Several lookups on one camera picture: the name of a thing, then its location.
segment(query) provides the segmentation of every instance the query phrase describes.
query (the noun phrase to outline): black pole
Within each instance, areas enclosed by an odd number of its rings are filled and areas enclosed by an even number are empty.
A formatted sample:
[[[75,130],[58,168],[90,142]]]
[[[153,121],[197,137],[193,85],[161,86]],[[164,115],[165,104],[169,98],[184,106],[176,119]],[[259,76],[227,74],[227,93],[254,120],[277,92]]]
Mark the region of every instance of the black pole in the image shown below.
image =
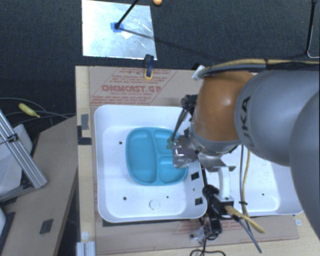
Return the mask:
[[[122,18],[121,18],[116,24],[114,24],[114,28],[115,28],[116,30],[118,30],[118,29],[120,28],[121,22],[124,21],[124,19],[125,19],[125,18],[127,17],[127,15],[130,13],[130,11],[132,10],[132,8],[135,7],[135,5],[136,5],[138,2],[139,2],[139,0],[135,0],[135,1],[133,2],[133,4],[131,4],[131,6],[129,7],[129,9],[125,12],[125,14],[122,16]]]
[[[311,1],[311,13],[310,13],[310,21],[309,21],[309,29],[308,29],[308,39],[306,41],[306,49],[305,54],[308,54],[309,47],[310,47],[310,41],[311,41],[311,35],[312,35],[312,26],[314,23],[314,15],[315,15],[315,7],[316,7],[317,0]]]

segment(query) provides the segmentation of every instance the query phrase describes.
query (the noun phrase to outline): orange ball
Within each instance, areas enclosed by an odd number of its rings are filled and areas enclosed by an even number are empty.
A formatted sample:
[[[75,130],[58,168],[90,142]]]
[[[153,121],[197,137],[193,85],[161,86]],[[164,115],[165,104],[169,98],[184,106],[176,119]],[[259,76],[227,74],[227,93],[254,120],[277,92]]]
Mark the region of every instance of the orange ball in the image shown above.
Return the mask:
[[[159,6],[159,5],[161,5],[162,0],[153,0],[153,3],[154,3],[156,6]]]

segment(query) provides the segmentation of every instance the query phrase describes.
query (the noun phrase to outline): blue plate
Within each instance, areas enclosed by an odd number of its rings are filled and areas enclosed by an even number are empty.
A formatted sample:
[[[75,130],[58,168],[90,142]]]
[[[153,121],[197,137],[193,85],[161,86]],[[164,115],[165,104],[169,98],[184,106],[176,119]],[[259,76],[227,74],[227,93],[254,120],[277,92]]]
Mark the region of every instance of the blue plate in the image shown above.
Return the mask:
[[[173,131],[143,127],[132,130],[126,138],[126,165],[131,177],[143,185],[172,185],[182,181],[187,168],[173,166],[172,150],[167,140]]]

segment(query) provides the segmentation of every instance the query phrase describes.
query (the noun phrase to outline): silver metal plate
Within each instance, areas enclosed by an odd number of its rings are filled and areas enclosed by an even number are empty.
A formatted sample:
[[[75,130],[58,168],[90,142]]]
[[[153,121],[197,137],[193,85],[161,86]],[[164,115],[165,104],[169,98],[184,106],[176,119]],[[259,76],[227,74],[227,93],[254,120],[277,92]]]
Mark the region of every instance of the silver metal plate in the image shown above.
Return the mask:
[[[156,55],[150,6],[136,5],[121,23],[112,28],[130,4],[82,0],[83,55],[143,60]]]

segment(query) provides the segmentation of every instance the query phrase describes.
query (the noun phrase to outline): black carpet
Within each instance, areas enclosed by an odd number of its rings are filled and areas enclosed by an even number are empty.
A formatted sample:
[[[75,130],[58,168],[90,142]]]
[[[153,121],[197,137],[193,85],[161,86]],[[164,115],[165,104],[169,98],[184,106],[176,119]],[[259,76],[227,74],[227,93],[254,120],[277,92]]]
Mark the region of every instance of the black carpet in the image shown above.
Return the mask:
[[[140,0],[139,4],[151,5],[156,68],[189,70],[196,63],[244,58],[309,59],[304,52],[311,0],[163,0],[161,7]],[[319,56],[319,13],[320,3],[311,43],[315,56]],[[82,56],[80,0],[0,0],[0,98],[23,98],[50,112],[75,113],[75,66],[142,64]],[[0,99],[0,109],[5,114],[16,112],[18,103]],[[29,117],[8,119],[15,124]],[[50,125],[48,119],[25,124],[32,139]]]

